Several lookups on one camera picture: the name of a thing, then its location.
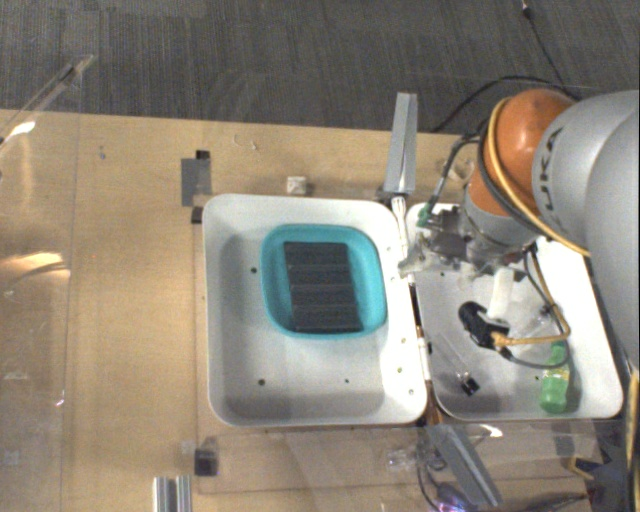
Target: yellow cable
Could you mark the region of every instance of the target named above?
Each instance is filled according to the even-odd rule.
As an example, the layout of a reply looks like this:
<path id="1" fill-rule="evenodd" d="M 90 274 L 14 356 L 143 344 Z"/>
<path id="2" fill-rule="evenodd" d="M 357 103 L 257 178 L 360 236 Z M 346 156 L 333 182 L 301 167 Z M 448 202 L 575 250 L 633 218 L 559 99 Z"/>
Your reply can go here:
<path id="1" fill-rule="evenodd" d="M 492 332 L 491 338 L 493 339 L 493 343 L 496 347 L 506 347 L 513 345 L 533 345 L 539 343 L 555 343 L 556 341 L 565 341 L 569 336 L 571 336 L 571 327 L 567 323 L 562 311 L 553 300 L 551 296 L 551 291 L 547 286 L 547 281 L 542 275 L 542 269 L 540 268 L 540 262 L 538 261 L 538 257 L 535 252 L 531 253 L 531 258 L 533 259 L 533 266 L 536 269 L 536 274 L 538 275 L 538 281 L 540 282 L 540 288 L 542 288 L 542 293 L 547 298 L 547 301 L 551 305 L 551 309 L 553 309 L 558 322 L 560 322 L 560 326 L 562 327 L 562 333 L 557 334 L 555 336 L 541 336 L 538 338 L 509 338 L 500 332 Z"/>
<path id="2" fill-rule="evenodd" d="M 503 190 L 505 191 L 505 193 L 507 194 L 507 196 L 509 197 L 513 205 L 516 208 L 518 208 L 522 213 L 524 213 L 527 216 L 527 218 L 540 229 L 540 231 L 542 231 L 548 237 L 553 238 L 556 242 L 560 242 L 562 245 L 576 251 L 582 256 L 589 257 L 590 256 L 589 251 L 580 247 L 577 244 L 574 244 L 570 240 L 567 240 L 560 233 L 558 233 L 557 231 L 554 231 L 548 224 L 545 224 L 538 217 L 536 217 L 535 213 L 533 213 L 529 209 L 529 207 L 522 202 L 522 200 L 516 195 L 514 190 L 511 188 L 511 186 L 507 182 L 507 179 L 504 175 L 504 170 L 502 168 L 502 163 L 500 162 L 500 158 L 498 157 L 498 150 L 496 146 L 496 137 L 495 137 L 498 116 L 500 115 L 500 112 L 502 111 L 502 108 L 504 107 L 507 101 L 508 101 L 508 98 L 503 99 L 493 109 L 493 112 L 491 113 L 491 118 L 489 120 L 489 129 L 487 131 L 487 144 L 489 149 L 489 158 L 491 160 L 491 163 L 493 164 L 493 168 L 496 171 L 496 176 L 498 177 L 498 181 L 500 181 L 500 185 L 502 185 Z"/>

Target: dark gray floor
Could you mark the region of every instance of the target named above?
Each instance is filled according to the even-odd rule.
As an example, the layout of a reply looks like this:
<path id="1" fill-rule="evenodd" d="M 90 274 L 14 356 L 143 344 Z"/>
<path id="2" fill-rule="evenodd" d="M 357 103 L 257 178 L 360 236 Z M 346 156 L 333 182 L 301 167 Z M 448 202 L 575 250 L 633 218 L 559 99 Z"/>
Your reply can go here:
<path id="1" fill-rule="evenodd" d="M 638 0 L 529 0 L 584 96 L 638 88 Z M 521 0 L 0 0 L 0 107 L 94 53 L 86 112 L 389 129 L 396 91 L 428 131 L 502 75 L 554 74 Z M 449 127 L 475 126 L 509 83 Z"/>

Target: glass panel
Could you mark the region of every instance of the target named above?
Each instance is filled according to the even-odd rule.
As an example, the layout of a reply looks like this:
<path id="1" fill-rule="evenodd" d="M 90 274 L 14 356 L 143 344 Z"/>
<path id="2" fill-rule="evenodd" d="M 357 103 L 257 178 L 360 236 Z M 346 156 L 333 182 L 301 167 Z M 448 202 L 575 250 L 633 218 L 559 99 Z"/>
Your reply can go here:
<path id="1" fill-rule="evenodd" d="M 60 507 L 78 112 L 91 60 L 2 113 L 0 509 L 11 512 Z"/>

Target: wooden table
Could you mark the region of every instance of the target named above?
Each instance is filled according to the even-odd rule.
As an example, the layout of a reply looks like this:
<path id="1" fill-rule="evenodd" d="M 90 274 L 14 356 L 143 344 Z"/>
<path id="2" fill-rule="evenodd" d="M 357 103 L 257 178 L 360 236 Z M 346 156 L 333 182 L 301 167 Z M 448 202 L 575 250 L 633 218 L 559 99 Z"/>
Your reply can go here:
<path id="1" fill-rule="evenodd" d="M 47 117 L 59 129 L 76 121 L 68 114 Z M 206 434 L 203 425 L 213 424 L 212 434 L 228 432 L 221 425 L 216 431 L 213 415 L 203 419 L 206 403 L 197 392 L 204 332 L 202 269 L 194 253 L 199 227 L 181 206 L 180 159 L 197 149 L 211 152 L 214 194 L 283 195 L 286 177 L 302 175 L 315 197 L 372 199 L 384 178 L 389 139 L 387 132 L 362 130 L 81 116 L 62 510 L 150 510 L 155 476 L 192 472 L 190 451 Z M 418 136 L 416 201 L 428 197 L 454 139 Z M 462 162 L 472 157 L 471 149 Z M 464 164 L 458 169 L 465 170 Z M 462 183 L 454 177 L 443 199 L 458 200 Z M 514 492 L 526 493 L 540 482 L 518 485 Z M 563 485 L 545 482 L 550 491 Z M 193 502 L 196 512 L 388 511 L 407 504 L 424 510 L 415 485 L 194 492 Z"/>

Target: green bottle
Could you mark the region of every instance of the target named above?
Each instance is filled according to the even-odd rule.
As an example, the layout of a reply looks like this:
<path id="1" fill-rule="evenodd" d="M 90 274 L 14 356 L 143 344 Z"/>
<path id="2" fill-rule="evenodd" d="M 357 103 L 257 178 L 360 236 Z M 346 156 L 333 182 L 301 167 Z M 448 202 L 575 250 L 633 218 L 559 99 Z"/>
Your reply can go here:
<path id="1" fill-rule="evenodd" d="M 564 342 L 558 341 L 551 346 L 551 357 L 547 364 L 558 364 L 566 357 L 567 350 Z M 567 389 L 571 372 L 569 365 L 545 370 L 542 374 L 542 389 L 540 390 L 540 407 L 551 414 L 560 414 L 567 408 Z"/>

